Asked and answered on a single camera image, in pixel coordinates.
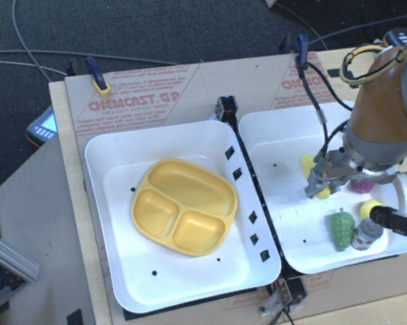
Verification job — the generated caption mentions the green grapes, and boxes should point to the green grapes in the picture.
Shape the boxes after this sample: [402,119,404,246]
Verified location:
[326,205,360,254]

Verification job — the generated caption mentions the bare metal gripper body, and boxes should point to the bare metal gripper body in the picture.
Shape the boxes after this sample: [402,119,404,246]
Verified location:
[314,139,400,193]

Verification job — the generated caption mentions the small bottle with grey cap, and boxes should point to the small bottle with grey cap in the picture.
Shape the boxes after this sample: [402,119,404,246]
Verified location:
[346,215,388,253]

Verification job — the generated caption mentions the black block with thin wires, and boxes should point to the black block with thin wires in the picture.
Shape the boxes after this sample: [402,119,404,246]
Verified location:
[211,94,241,124]
[280,275,309,305]

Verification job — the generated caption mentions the pink ribbed toy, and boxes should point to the pink ribbed toy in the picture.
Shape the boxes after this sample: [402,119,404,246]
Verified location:
[349,177,376,196]

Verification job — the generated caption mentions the yellow ball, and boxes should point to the yellow ball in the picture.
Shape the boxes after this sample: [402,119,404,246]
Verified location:
[357,197,386,221]

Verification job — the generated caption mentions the brown cardboard board, red print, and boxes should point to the brown cardboard board, red print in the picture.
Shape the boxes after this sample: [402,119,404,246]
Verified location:
[64,28,407,325]

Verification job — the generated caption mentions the yellow corn cob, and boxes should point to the yellow corn cob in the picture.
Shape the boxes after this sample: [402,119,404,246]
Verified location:
[298,151,333,202]

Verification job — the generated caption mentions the black cylinder on white bracket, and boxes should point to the black cylinder on white bracket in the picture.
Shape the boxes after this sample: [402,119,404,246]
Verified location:
[363,171,407,243]

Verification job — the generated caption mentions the thin black rod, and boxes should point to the thin black rod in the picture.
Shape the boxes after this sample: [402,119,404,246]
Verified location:
[229,113,292,285]

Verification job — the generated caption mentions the white plastic tray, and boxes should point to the white plastic tray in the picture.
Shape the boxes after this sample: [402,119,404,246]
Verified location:
[82,110,287,319]
[236,89,407,283]

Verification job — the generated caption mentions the yellow divided plate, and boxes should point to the yellow divided plate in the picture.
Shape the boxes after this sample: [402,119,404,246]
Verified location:
[123,148,247,267]

